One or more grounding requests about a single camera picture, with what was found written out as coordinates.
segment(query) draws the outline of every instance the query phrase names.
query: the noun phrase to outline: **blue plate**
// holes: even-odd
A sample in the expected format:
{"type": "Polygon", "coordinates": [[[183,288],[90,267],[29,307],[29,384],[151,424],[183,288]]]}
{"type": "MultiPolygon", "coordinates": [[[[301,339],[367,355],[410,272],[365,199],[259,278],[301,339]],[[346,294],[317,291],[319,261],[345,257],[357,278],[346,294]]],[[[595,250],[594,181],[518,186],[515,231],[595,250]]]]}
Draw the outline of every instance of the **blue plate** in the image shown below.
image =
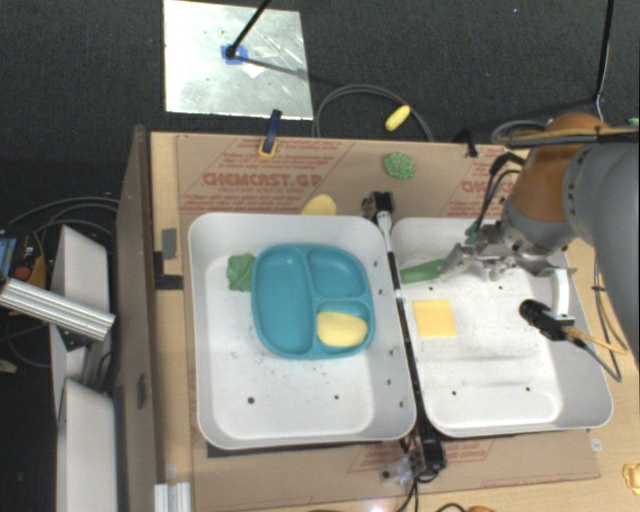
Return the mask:
{"type": "Polygon", "coordinates": [[[283,244],[256,259],[251,306],[260,341],[272,352],[295,359],[344,357],[363,350],[374,332],[367,275],[360,262],[326,245],[283,244]],[[334,347],[317,336],[321,311],[362,318],[369,330],[354,347],[334,347]]]}

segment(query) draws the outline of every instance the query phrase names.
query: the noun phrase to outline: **gray carpet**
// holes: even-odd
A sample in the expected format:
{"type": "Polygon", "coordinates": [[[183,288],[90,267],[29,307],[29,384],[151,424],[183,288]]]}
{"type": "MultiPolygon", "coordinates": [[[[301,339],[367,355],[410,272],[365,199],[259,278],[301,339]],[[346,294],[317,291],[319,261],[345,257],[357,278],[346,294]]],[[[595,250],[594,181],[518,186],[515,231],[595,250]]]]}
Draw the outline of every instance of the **gray carpet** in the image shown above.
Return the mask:
{"type": "MultiPolygon", "coordinates": [[[[375,84],[407,99],[437,140],[450,141],[465,127],[478,142],[507,120],[595,113],[604,0],[272,6],[301,12],[314,107],[337,86],[375,84]]],[[[616,2],[602,104],[612,124],[638,115],[638,19],[637,1],[616,2]]],[[[117,197],[135,124],[262,133],[262,120],[164,112],[162,23],[160,0],[0,3],[1,222],[61,198],[117,197]]],[[[388,112],[383,99],[339,100],[325,111],[323,134],[422,138],[411,122],[386,133],[388,112]]],[[[309,132],[307,122],[281,128],[285,135],[309,132]]],[[[24,343],[43,356],[42,340],[24,343]]],[[[11,358],[1,345],[0,357],[11,358]]],[[[0,375],[3,510],[53,510],[55,437],[43,373],[21,366],[16,375],[0,375]]]]}

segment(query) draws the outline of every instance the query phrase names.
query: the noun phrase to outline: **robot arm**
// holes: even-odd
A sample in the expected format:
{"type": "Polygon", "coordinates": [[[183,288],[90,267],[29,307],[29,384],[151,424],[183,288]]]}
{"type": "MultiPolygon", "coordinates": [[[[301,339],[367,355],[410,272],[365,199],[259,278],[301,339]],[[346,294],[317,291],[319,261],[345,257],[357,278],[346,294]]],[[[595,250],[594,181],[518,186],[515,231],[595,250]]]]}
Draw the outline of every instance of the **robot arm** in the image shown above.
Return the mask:
{"type": "MultiPolygon", "coordinates": [[[[546,131],[602,128],[566,114],[546,131]]],[[[532,150],[497,236],[532,273],[575,237],[595,249],[609,298],[638,361],[638,142],[563,144],[532,150]]]]}

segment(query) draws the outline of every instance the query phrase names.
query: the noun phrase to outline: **cable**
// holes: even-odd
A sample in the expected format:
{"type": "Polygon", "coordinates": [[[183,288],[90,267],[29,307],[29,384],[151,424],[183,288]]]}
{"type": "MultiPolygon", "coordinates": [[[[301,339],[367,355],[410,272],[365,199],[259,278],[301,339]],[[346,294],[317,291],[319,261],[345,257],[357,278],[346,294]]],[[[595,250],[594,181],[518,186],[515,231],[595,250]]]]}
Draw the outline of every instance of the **cable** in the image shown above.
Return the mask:
{"type": "Polygon", "coordinates": [[[440,474],[439,472],[436,472],[436,473],[432,474],[429,478],[426,478],[426,479],[425,479],[425,478],[422,478],[422,475],[424,475],[424,473],[421,473],[420,475],[418,475],[418,476],[416,477],[416,481],[417,481],[419,484],[430,484],[430,483],[431,483],[431,482],[433,482],[436,478],[438,478],[438,475],[439,475],[439,474],[440,474]]]}
{"type": "Polygon", "coordinates": [[[577,327],[572,325],[566,325],[562,328],[562,331],[567,335],[570,341],[572,340],[588,340],[596,345],[606,348],[611,352],[615,352],[616,354],[624,355],[629,353],[628,347],[622,343],[620,340],[618,342],[622,345],[622,348],[614,347],[613,345],[609,345],[606,341],[602,341],[600,338],[596,338],[595,336],[591,336],[589,333],[586,333],[577,327]]]}
{"type": "Polygon", "coordinates": [[[407,494],[407,497],[405,498],[404,502],[402,503],[402,505],[400,505],[400,508],[397,509],[396,512],[404,512],[409,506],[409,503],[411,503],[411,498],[413,498],[414,496],[416,498],[416,510],[417,510],[417,501],[418,501],[417,491],[418,491],[418,484],[414,480],[413,483],[411,484],[411,488],[409,489],[409,494],[407,494]]]}
{"type": "Polygon", "coordinates": [[[36,325],[35,327],[30,327],[29,329],[25,329],[23,331],[14,332],[11,334],[5,334],[4,337],[0,338],[0,343],[12,340],[14,338],[19,338],[20,336],[24,336],[25,334],[29,334],[34,331],[39,331],[40,329],[42,329],[43,327],[46,327],[47,325],[49,324],[40,324],[40,325],[36,325]]]}
{"type": "MultiPolygon", "coordinates": [[[[79,205],[75,205],[75,206],[70,206],[69,208],[65,208],[64,210],[59,211],[53,217],[51,217],[51,221],[50,222],[58,220],[60,217],[64,216],[65,214],[67,214],[69,212],[73,212],[73,211],[76,211],[76,210],[87,210],[87,209],[107,210],[107,211],[110,211],[110,212],[113,212],[113,213],[117,213],[118,212],[117,208],[114,208],[113,206],[110,206],[110,205],[85,203],[85,204],[79,204],[79,205]]],[[[44,245],[46,237],[47,237],[47,229],[42,230],[42,236],[40,237],[40,239],[42,240],[42,245],[44,245]]]]}
{"type": "Polygon", "coordinates": [[[7,347],[9,347],[9,350],[11,351],[11,353],[17,359],[22,361],[24,364],[32,366],[34,368],[39,368],[41,370],[48,370],[49,368],[51,368],[50,364],[40,363],[38,361],[33,361],[32,359],[29,359],[28,357],[23,356],[20,352],[18,352],[16,347],[11,342],[11,340],[13,338],[15,338],[16,336],[22,336],[24,334],[28,334],[30,332],[33,332],[33,331],[37,330],[37,329],[45,327],[46,325],[47,324],[40,324],[40,325],[38,325],[36,327],[30,328],[30,329],[25,329],[24,331],[20,331],[20,332],[17,332],[15,334],[11,334],[11,333],[9,333],[9,325],[7,323],[5,323],[5,325],[4,325],[5,334],[4,334],[4,337],[2,338],[2,341],[7,343],[7,347]]]}
{"type": "Polygon", "coordinates": [[[60,224],[78,224],[81,226],[87,226],[97,231],[101,231],[102,233],[108,235],[110,238],[113,238],[113,233],[111,233],[111,231],[109,231],[107,228],[102,227],[100,224],[96,224],[95,222],[89,222],[87,220],[80,220],[80,219],[54,220],[54,221],[48,222],[43,226],[40,226],[38,229],[34,231],[34,233],[41,233],[42,231],[46,231],[50,227],[59,226],[60,224]]]}
{"type": "MultiPolygon", "coordinates": [[[[604,339],[607,343],[611,344],[611,339],[609,338],[609,319],[605,318],[605,311],[602,304],[602,288],[600,287],[600,270],[598,268],[598,260],[594,260],[593,262],[593,292],[595,294],[596,299],[596,310],[598,311],[598,319],[600,320],[600,325],[602,326],[602,332],[604,333],[604,339]]],[[[611,356],[611,362],[613,363],[613,367],[615,368],[615,374],[611,374],[611,376],[617,381],[622,382],[622,372],[620,371],[620,367],[618,366],[618,360],[616,359],[616,355],[613,352],[609,352],[611,356]]]]}
{"type": "Polygon", "coordinates": [[[533,148],[560,144],[638,142],[637,128],[568,129],[542,133],[524,132],[520,135],[495,135],[497,144],[509,148],[533,148]]]}
{"type": "Polygon", "coordinates": [[[39,363],[37,361],[33,361],[29,359],[28,357],[23,356],[20,352],[18,352],[16,347],[13,346],[13,343],[11,342],[11,338],[7,340],[7,347],[9,347],[9,350],[11,350],[13,355],[16,356],[18,359],[20,359],[20,361],[22,361],[24,364],[33,366],[34,368],[40,368],[41,370],[48,370],[49,368],[51,368],[50,364],[39,363]]]}
{"type": "Polygon", "coordinates": [[[35,215],[36,213],[40,213],[42,211],[48,210],[50,208],[55,208],[56,206],[61,206],[63,204],[70,204],[70,203],[74,203],[77,201],[103,201],[106,203],[111,203],[111,204],[115,204],[118,205],[120,204],[120,201],[118,201],[117,199],[111,199],[109,197],[96,197],[96,196],[86,196],[86,197],[72,197],[69,199],[62,199],[60,201],[54,201],[52,203],[47,203],[45,205],[39,206],[37,208],[34,208],[33,210],[29,210],[28,212],[25,212],[21,215],[18,215],[17,217],[14,217],[13,219],[11,219],[9,222],[6,223],[7,226],[10,226],[11,224],[15,224],[16,222],[19,222],[23,219],[26,219],[28,217],[31,217],[32,215],[35,215]]]}
{"type": "Polygon", "coordinates": [[[600,359],[600,356],[598,355],[598,353],[595,350],[593,350],[589,345],[587,345],[583,340],[575,338],[571,340],[571,343],[573,343],[576,347],[581,348],[587,354],[589,354],[593,359],[595,359],[595,361],[600,366],[602,366],[602,369],[605,370],[609,375],[611,375],[611,378],[613,380],[615,380],[616,382],[622,382],[622,375],[620,374],[620,369],[618,368],[618,373],[616,375],[616,373],[611,368],[609,368],[607,363],[605,363],[602,359],[600,359]]]}
{"type": "MultiPolygon", "coordinates": [[[[381,96],[383,98],[387,98],[389,100],[395,101],[400,105],[409,106],[409,103],[403,100],[400,96],[394,94],[393,92],[383,87],[378,87],[377,85],[368,85],[368,84],[345,85],[344,87],[340,87],[335,91],[333,91],[332,93],[330,93],[324,100],[322,100],[322,103],[320,103],[320,106],[318,107],[318,110],[316,111],[313,117],[313,122],[311,123],[312,137],[322,137],[322,134],[320,131],[320,117],[322,116],[322,111],[325,109],[325,107],[329,105],[329,103],[332,103],[333,101],[337,100],[338,98],[341,98],[342,96],[346,96],[349,94],[373,94],[374,96],[381,96]]],[[[415,120],[420,125],[420,128],[424,132],[424,135],[427,138],[427,140],[429,142],[433,142],[435,140],[435,137],[433,136],[433,133],[431,132],[431,129],[429,128],[429,125],[427,124],[427,122],[414,109],[410,108],[410,110],[411,110],[411,114],[413,115],[415,120]]]]}
{"type": "Polygon", "coordinates": [[[107,360],[107,357],[111,357],[112,354],[113,354],[113,350],[109,350],[109,352],[107,352],[100,358],[100,362],[98,363],[98,370],[96,372],[96,378],[98,380],[100,380],[100,376],[102,375],[102,365],[107,360]]]}
{"type": "Polygon", "coordinates": [[[501,142],[498,142],[498,135],[501,135],[502,132],[510,132],[515,128],[533,128],[536,131],[542,131],[546,127],[547,127],[546,123],[542,123],[540,121],[528,121],[528,120],[508,121],[506,123],[501,124],[491,132],[491,144],[496,144],[498,146],[502,145],[501,142]]]}
{"type": "Polygon", "coordinates": [[[402,449],[402,451],[403,451],[405,454],[406,454],[406,453],[409,453],[409,447],[410,447],[410,444],[409,444],[409,443],[407,443],[407,442],[404,440],[404,438],[400,439],[400,441],[399,441],[399,442],[400,442],[400,448],[402,449]]]}
{"type": "Polygon", "coordinates": [[[455,508],[459,512],[466,512],[465,509],[463,509],[462,506],[459,505],[458,503],[447,503],[446,505],[443,505],[438,510],[436,510],[436,512],[444,512],[448,508],[455,508]]]}
{"type": "Polygon", "coordinates": [[[110,212],[118,213],[118,209],[117,208],[115,208],[113,206],[109,206],[107,204],[86,203],[86,204],[77,204],[75,206],[70,206],[69,208],[65,208],[64,210],[59,211],[53,217],[51,217],[51,220],[59,219],[64,214],[69,213],[69,212],[73,212],[73,211],[76,211],[76,210],[87,210],[87,209],[108,210],[110,212]]]}
{"type": "Polygon", "coordinates": [[[604,90],[604,79],[607,76],[607,67],[609,64],[609,43],[607,43],[607,49],[605,50],[605,57],[604,57],[604,66],[602,68],[602,77],[600,80],[600,88],[598,89],[598,92],[596,93],[596,112],[598,113],[598,117],[600,118],[600,121],[604,122],[604,116],[602,115],[602,108],[600,106],[600,101],[602,100],[602,92],[604,90]]]}
{"type": "Polygon", "coordinates": [[[474,223],[476,232],[480,230],[480,226],[482,225],[482,222],[484,221],[484,217],[487,214],[487,211],[489,210],[491,201],[493,201],[493,197],[497,193],[498,187],[502,182],[502,180],[504,179],[505,175],[508,176],[509,174],[519,172],[515,170],[505,171],[502,175],[500,175],[500,177],[498,178],[498,181],[494,186],[493,180],[495,179],[496,174],[500,171],[500,169],[502,169],[502,167],[507,162],[513,162],[515,164],[522,166],[524,165],[525,160],[524,158],[516,155],[515,153],[508,152],[508,153],[505,153],[504,155],[500,155],[498,158],[496,158],[493,161],[493,164],[491,165],[491,169],[489,169],[489,181],[487,182],[487,188],[485,188],[485,191],[484,191],[484,198],[482,199],[480,213],[478,214],[478,218],[474,223]]]}

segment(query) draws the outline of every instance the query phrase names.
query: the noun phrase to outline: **yellow object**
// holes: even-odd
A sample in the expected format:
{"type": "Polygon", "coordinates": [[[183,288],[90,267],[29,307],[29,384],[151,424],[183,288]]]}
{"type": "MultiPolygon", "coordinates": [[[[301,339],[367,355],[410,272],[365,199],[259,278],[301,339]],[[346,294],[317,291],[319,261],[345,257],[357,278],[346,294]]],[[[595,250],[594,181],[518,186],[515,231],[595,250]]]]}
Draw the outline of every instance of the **yellow object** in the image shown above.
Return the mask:
{"type": "Polygon", "coordinates": [[[416,301],[413,303],[413,313],[421,338],[453,338],[458,334],[447,299],[416,301]]]}
{"type": "Polygon", "coordinates": [[[567,325],[562,328],[562,332],[564,332],[568,338],[572,340],[580,339],[580,340],[588,340],[592,341],[596,345],[600,345],[601,347],[606,348],[611,352],[615,352],[616,354],[624,355],[629,353],[629,349],[624,344],[624,342],[616,336],[616,340],[622,346],[622,348],[614,347],[613,345],[609,345],[606,341],[603,341],[599,338],[591,336],[589,333],[584,332],[577,327],[573,327],[572,325],[567,325]]]}
{"type": "Polygon", "coordinates": [[[407,120],[409,114],[411,114],[411,108],[409,107],[409,105],[402,105],[387,118],[386,123],[384,123],[384,127],[389,132],[397,130],[400,125],[407,120]]]}
{"type": "Polygon", "coordinates": [[[320,194],[309,201],[302,209],[302,215],[335,215],[338,207],[327,194],[320,194]]]}
{"type": "Polygon", "coordinates": [[[33,264],[33,272],[27,282],[39,288],[44,288],[47,286],[47,263],[44,260],[44,249],[42,249],[42,245],[40,245],[40,251],[42,256],[38,257],[33,264]]]}
{"type": "Polygon", "coordinates": [[[278,141],[275,140],[273,141],[273,146],[271,146],[271,152],[270,153],[266,153],[264,151],[264,143],[267,142],[267,138],[266,137],[262,137],[262,140],[260,141],[260,147],[258,148],[258,154],[260,155],[261,158],[266,158],[267,160],[270,158],[273,158],[273,155],[276,154],[276,147],[278,146],[278,141]]]}
{"type": "Polygon", "coordinates": [[[640,464],[625,464],[622,474],[627,487],[633,491],[633,494],[640,496],[640,464]]]}
{"type": "Polygon", "coordinates": [[[362,318],[338,311],[318,313],[318,338],[332,347],[355,347],[367,337],[369,325],[362,318]]]}

